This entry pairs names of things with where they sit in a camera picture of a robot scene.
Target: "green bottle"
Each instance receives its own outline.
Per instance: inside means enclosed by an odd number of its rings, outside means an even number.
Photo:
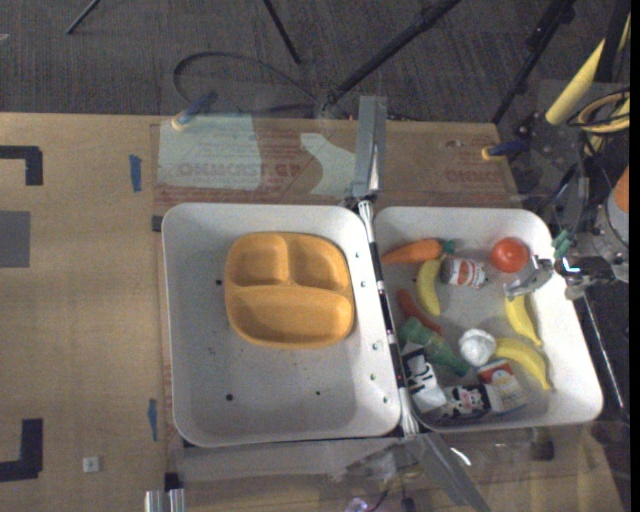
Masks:
[[[424,347],[428,361],[441,364],[453,370],[459,377],[465,376],[471,365],[457,357],[444,338],[428,329],[415,317],[410,317],[398,331],[401,344],[415,343]]]

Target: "yellow banana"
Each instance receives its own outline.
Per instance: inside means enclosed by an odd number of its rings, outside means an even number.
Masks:
[[[436,294],[435,281],[440,272],[441,264],[442,257],[425,261],[420,265],[418,276],[416,277],[420,304],[433,316],[440,315],[440,300]]]
[[[547,364],[536,349],[513,338],[498,338],[494,358],[512,359],[536,378],[543,389],[551,389],[547,379]]]
[[[505,297],[505,311],[514,331],[525,338],[529,338],[537,347],[542,346],[542,340],[538,338],[533,322],[525,308],[524,295],[518,295],[513,299]]]

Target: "metal bracket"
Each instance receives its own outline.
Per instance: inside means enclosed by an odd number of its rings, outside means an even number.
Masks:
[[[145,512],[186,512],[184,489],[172,489],[168,493],[147,491],[144,510]]]
[[[518,278],[504,285],[504,294],[512,299],[518,295],[531,293],[544,285],[552,275],[551,260],[540,259],[533,255],[525,268],[520,271]]]
[[[386,154],[387,99],[362,96],[358,110],[355,178],[347,196],[356,200],[382,190]]]

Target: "blue tape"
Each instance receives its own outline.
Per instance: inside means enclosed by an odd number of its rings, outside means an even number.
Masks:
[[[129,165],[131,167],[131,184],[134,192],[142,191],[142,160],[136,155],[129,155]]]
[[[487,150],[490,156],[505,156],[521,151],[529,151],[529,144],[521,139],[503,142]]]
[[[158,440],[158,402],[155,398],[149,399],[149,408],[147,409],[147,417],[151,425],[151,434],[153,440]]]

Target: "black pole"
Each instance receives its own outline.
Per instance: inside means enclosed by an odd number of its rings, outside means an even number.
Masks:
[[[631,0],[618,0],[616,2],[593,79],[594,82],[613,82],[613,66],[630,12]]]
[[[540,60],[540,57],[542,57],[542,54],[551,42],[551,39],[553,39],[560,25],[571,21],[573,16],[572,8],[575,2],[576,0],[554,0],[549,5],[540,22],[536,25],[535,31],[531,37],[527,39],[527,46],[531,53],[520,68],[520,71],[518,71],[509,91],[493,115],[491,119],[493,124],[498,124],[502,120],[507,110],[509,110],[513,99],[518,94],[522,94],[527,78],[529,78],[533,68]]]
[[[89,13],[91,11],[93,11],[93,9],[96,7],[96,5],[98,5],[100,3],[100,0],[93,0],[84,11],[82,11],[82,14],[80,14],[80,16],[78,16],[78,18],[76,19],[76,21],[74,21],[69,28],[67,29],[67,34],[71,34],[78,25],[80,25],[80,23],[82,23],[82,20],[85,19]]]
[[[278,16],[278,13],[273,8],[273,4],[271,3],[271,0],[262,0],[262,2],[264,3],[264,6],[267,8],[267,11],[269,11],[269,14],[271,15],[271,19],[273,20],[273,23],[278,29],[278,32],[280,32],[280,37],[282,37],[284,44],[289,50],[289,53],[291,54],[291,58],[296,64],[300,64],[302,61],[298,56],[298,52],[296,52],[296,49],[294,48],[293,43],[291,42],[291,39],[289,39],[289,34],[287,34],[287,31],[284,29],[284,25],[280,21],[280,17]]]
[[[438,4],[425,7],[415,17],[412,25],[394,37],[373,58],[359,67],[353,74],[327,95],[326,106],[335,105],[351,89],[393,57],[417,36],[430,29],[442,16],[453,9],[461,0],[444,0]]]

